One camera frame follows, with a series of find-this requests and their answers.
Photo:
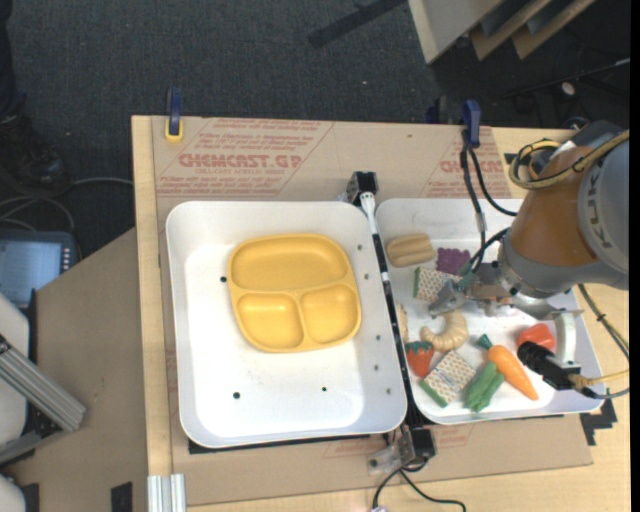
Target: wooden plank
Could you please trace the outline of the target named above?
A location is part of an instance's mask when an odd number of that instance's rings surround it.
[[[478,59],[484,60],[551,1],[552,0],[532,0],[506,21],[496,32],[489,36],[485,34],[480,24],[477,25],[469,33],[469,38],[473,43]]]
[[[502,0],[409,0],[422,53],[431,64]]]
[[[150,475],[168,476],[172,473],[173,461],[162,321],[153,137],[149,117],[134,116],[131,123],[148,471]]]
[[[595,0],[575,0],[569,7],[565,8],[535,34],[532,34],[526,26],[518,29],[511,36],[518,56],[521,59],[527,58],[544,44],[547,39],[562,29],[562,27],[578,16],[578,14],[582,13],[593,2],[595,2]]]

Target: wooden table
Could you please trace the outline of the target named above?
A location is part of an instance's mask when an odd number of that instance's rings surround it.
[[[495,138],[501,153],[516,152],[526,143],[542,137],[566,138],[567,131],[499,129]],[[140,275],[142,344],[148,474],[168,476],[174,473],[169,431],[167,375],[162,321],[161,278],[158,265],[156,194],[154,180],[151,118],[132,119],[136,228]],[[514,189],[514,196],[521,195]],[[601,286],[591,287],[594,298],[606,310],[607,318],[628,335],[628,292]],[[626,364],[604,329],[589,312],[585,314],[594,348],[605,374]],[[617,423],[612,429],[598,430],[597,445],[592,448],[591,466],[504,474],[465,480],[425,484],[423,490],[435,497],[464,502],[467,510],[630,510],[629,398],[614,401]],[[553,447],[562,450],[562,446]],[[358,489],[301,495],[250,502],[234,502],[190,507],[197,512],[255,510],[361,511],[370,510],[375,489]],[[451,506],[428,504],[407,485],[385,488],[381,503],[393,512],[415,510],[454,510]]]

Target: red strawberry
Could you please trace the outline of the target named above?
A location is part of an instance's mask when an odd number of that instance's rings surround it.
[[[433,345],[428,341],[412,341],[404,346],[407,354],[407,363],[411,371],[421,379],[429,373],[429,365],[435,352]]]

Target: white tray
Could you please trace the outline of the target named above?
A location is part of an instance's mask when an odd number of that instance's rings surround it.
[[[285,233],[333,238],[362,306],[355,337],[309,352],[260,351],[241,335],[225,276],[233,248]],[[371,233],[340,202],[194,201],[168,216],[180,419],[196,443],[256,443],[389,432],[407,398]]]
[[[507,209],[517,211],[522,201],[510,199],[501,200],[499,203]],[[487,201],[480,200],[480,204],[486,215],[489,231],[487,238],[511,225],[513,217],[497,212]],[[392,199],[379,206],[376,218],[385,246],[395,237],[416,233],[427,234],[436,250],[439,247],[466,249],[473,255],[480,246],[475,212],[469,199]],[[497,248],[498,244],[493,244],[485,254],[484,261],[490,262],[495,259]],[[434,259],[425,266],[435,268],[435,262]],[[430,326],[431,330],[437,333],[444,323],[441,317],[431,318],[425,302],[413,298],[415,269],[416,266],[396,268],[389,265],[394,298],[407,310],[409,335],[412,340],[419,339],[419,331],[423,325]],[[555,296],[549,302],[558,308],[578,309],[573,293]],[[537,323],[537,320],[529,315],[508,307],[499,308],[497,316],[488,317],[482,309],[469,302],[463,306],[462,312],[467,320],[470,340],[458,349],[458,353],[475,368],[485,360],[484,351],[474,344],[482,334],[486,333],[494,344],[505,345],[515,351],[517,333]],[[582,365],[583,374],[594,377],[601,375],[582,317],[576,319],[576,331],[575,359]],[[441,355],[434,357],[432,365],[438,361],[438,357]],[[418,409],[430,420],[441,424],[586,412],[602,405],[601,400],[587,398],[574,391],[555,391],[542,381],[540,375],[528,368],[526,371],[534,382],[539,400],[531,401],[515,388],[503,384],[494,395],[491,405],[480,413],[465,409],[461,400],[456,400],[446,408],[440,407],[418,386],[419,380],[413,375],[411,387]],[[595,389],[604,393],[604,385]]]

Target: electronic device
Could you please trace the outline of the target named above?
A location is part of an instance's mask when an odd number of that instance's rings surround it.
[[[0,229],[0,293],[24,310],[33,290],[53,281],[78,259],[70,233]]]

